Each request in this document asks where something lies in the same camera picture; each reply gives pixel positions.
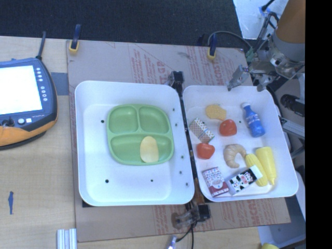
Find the black carpet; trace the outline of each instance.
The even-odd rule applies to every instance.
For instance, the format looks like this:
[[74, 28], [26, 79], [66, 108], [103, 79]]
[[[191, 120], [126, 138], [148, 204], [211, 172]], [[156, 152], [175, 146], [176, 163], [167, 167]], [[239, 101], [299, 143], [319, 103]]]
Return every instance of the black carpet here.
[[[220, 30], [241, 36], [233, 0], [0, 0], [0, 36], [46, 31], [47, 38], [71, 39], [76, 24], [80, 39], [110, 42], [196, 45]], [[219, 47], [245, 47], [219, 36]]]

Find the toy tomato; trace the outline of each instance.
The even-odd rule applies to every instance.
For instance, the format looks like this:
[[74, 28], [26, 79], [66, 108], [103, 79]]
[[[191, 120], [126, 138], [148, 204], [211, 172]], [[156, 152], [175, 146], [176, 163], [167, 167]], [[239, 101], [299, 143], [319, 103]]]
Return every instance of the toy tomato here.
[[197, 155], [201, 159], [210, 159], [214, 154], [214, 146], [208, 143], [200, 143], [197, 145]]
[[235, 135], [237, 131], [237, 125], [232, 119], [223, 121], [219, 126], [219, 132], [223, 136]]

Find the green plate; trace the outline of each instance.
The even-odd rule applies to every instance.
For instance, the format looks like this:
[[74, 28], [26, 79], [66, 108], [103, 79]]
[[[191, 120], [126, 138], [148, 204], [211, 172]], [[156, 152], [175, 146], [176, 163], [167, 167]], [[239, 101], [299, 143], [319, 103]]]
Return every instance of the green plate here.
[[[140, 146], [144, 137], [157, 141], [159, 160], [144, 162]], [[107, 138], [112, 156], [127, 165], [153, 165], [168, 161], [174, 153], [173, 133], [166, 113], [158, 107], [125, 104], [107, 115]]]

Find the white tray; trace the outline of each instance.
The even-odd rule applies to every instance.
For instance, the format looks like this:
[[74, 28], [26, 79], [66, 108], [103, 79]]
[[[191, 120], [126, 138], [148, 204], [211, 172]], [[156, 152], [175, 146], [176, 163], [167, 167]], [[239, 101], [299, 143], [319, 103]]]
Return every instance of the white tray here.
[[[106, 118], [117, 105], [158, 106], [168, 115], [174, 154], [162, 164], [117, 162], [107, 144]], [[75, 90], [78, 182], [93, 206], [185, 204], [195, 191], [177, 92], [166, 85], [84, 81]]]
[[[197, 156], [196, 147], [201, 142], [191, 131], [190, 140], [196, 161], [198, 180], [202, 193], [211, 201], [225, 202], [233, 200], [260, 199], [288, 197], [297, 192], [298, 180], [291, 156], [287, 147], [284, 132], [282, 130], [275, 104], [271, 94], [264, 90], [257, 92], [256, 87], [239, 86], [231, 91], [226, 86], [189, 86], [184, 90], [183, 100], [186, 109], [188, 125], [198, 117], [208, 127], [215, 137], [209, 144], [215, 147], [214, 155], [208, 159], [200, 159]], [[249, 102], [253, 111], [259, 114], [265, 127], [266, 134], [261, 137], [252, 137], [245, 124], [241, 104]], [[237, 124], [237, 134], [233, 136], [221, 136], [219, 125], [222, 121], [210, 119], [205, 114], [205, 108], [210, 104], [219, 104], [227, 111], [226, 119], [232, 119]], [[228, 167], [224, 161], [223, 151], [226, 145], [241, 144], [247, 153], [255, 153], [256, 148], [270, 146], [272, 148], [277, 179], [275, 185], [259, 187], [251, 184], [250, 187], [231, 196], [225, 193], [213, 198], [202, 176], [202, 171], [213, 167], [219, 167], [225, 179], [237, 175], [246, 169], [245, 161], [240, 154], [236, 155], [235, 161], [240, 164], [237, 169]]]

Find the yellow corn toy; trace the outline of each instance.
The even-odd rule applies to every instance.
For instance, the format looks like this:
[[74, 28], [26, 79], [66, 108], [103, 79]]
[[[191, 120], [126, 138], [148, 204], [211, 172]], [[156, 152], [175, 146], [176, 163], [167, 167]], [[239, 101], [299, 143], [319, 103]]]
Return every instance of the yellow corn toy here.
[[258, 186], [268, 185], [269, 182], [268, 182], [268, 177], [266, 175], [266, 172], [255, 154], [245, 155], [245, 164], [247, 165], [247, 167], [256, 165], [258, 167], [259, 171], [262, 173], [263, 177], [256, 181], [256, 184]]
[[276, 170], [271, 147], [258, 148], [256, 150], [256, 156], [263, 166], [271, 185], [274, 185], [274, 180], [276, 179]]

